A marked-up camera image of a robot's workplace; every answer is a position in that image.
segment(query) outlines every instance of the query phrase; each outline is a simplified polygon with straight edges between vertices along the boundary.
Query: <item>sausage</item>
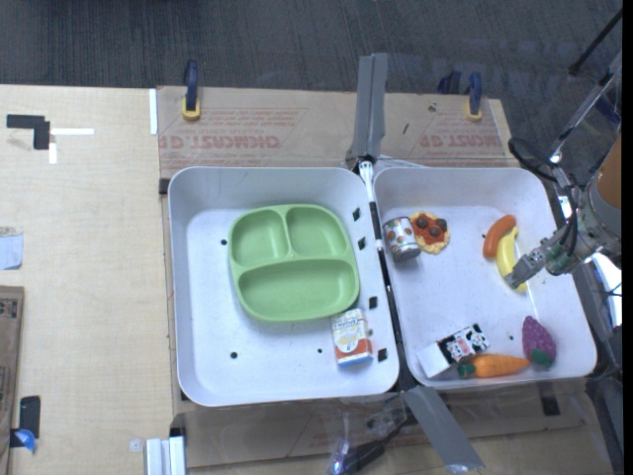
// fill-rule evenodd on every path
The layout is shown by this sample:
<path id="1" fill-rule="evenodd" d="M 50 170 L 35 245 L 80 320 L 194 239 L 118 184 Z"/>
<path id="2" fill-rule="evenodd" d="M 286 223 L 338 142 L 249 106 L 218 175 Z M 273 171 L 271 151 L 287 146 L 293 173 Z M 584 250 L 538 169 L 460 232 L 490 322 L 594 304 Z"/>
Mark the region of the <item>sausage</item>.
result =
<path id="1" fill-rule="evenodd" d="M 513 215 L 504 215 L 491 225 L 484 239 L 484 257 L 490 258 L 497 255 L 498 241 L 515 225 L 516 218 Z"/>

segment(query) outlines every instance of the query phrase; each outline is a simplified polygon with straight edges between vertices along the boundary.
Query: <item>gray floor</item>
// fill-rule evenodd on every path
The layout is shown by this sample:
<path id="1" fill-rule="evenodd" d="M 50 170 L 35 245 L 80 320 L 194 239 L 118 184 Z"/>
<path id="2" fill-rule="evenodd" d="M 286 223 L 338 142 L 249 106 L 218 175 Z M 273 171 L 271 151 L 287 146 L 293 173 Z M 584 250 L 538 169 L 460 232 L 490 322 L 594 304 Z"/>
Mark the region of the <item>gray floor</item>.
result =
<path id="1" fill-rule="evenodd" d="M 388 52 L 388 91 L 478 71 L 512 135 L 545 151 L 622 48 L 620 20 L 568 74 L 622 2 L 0 0 L 0 83 L 178 85 L 193 58 L 206 86 L 354 91 L 358 57 Z M 566 144 L 581 183 L 615 140 L 593 113 Z"/>

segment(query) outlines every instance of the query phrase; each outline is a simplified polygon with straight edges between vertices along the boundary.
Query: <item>wooden surface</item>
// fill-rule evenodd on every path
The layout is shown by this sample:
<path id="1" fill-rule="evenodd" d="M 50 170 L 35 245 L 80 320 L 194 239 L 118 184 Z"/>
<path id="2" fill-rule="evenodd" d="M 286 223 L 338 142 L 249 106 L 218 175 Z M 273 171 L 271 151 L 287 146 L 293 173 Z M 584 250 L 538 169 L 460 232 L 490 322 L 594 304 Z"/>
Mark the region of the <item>wooden surface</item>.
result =
<path id="1" fill-rule="evenodd" d="M 32 455 L 12 474 L 140 474 L 130 440 L 166 437 L 172 419 L 156 136 L 147 90 L 0 87 L 0 226 L 24 232 L 17 396 L 42 398 Z M 43 115 L 57 164 L 6 114 Z M 17 412 L 13 424 L 17 426 Z"/>

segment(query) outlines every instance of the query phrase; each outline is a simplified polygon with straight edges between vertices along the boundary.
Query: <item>pizza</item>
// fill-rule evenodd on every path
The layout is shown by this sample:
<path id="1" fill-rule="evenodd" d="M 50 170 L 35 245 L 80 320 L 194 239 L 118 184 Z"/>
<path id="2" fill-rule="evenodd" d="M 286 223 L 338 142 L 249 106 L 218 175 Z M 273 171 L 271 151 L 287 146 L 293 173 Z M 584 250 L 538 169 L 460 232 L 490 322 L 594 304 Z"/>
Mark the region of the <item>pizza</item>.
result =
<path id="1" fill-rule="evenodd" d="M 451 238 L 446 220 L 432 213 L 418 211 L 408 217 L 413 226 L 415 241 L 422 251 L 439 253 Z"/>

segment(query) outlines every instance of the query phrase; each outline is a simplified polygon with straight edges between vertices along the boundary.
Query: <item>orange carrot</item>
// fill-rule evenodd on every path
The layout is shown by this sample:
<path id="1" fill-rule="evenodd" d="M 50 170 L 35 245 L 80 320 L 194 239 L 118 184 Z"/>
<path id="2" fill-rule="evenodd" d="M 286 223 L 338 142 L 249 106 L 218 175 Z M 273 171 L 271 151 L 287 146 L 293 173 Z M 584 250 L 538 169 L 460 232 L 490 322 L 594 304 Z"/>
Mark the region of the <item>orange carrot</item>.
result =
<path id="1" fill-rule="evenodd" d="M 491 258 L 497 255 L 498 241 L 515 225 L 516 218 L 513 215 L 505 215 L 491 225 L 484 239 L 484 257 Z"/>
<path id="2" fill-rule="evenodd" d="M 467 378 L 492 378 L 516 373 L 530 365 L 530 361 L 523 357 L 503 355 L 500 353 L 483 353 L 458 365 L 459 376 Z"/>

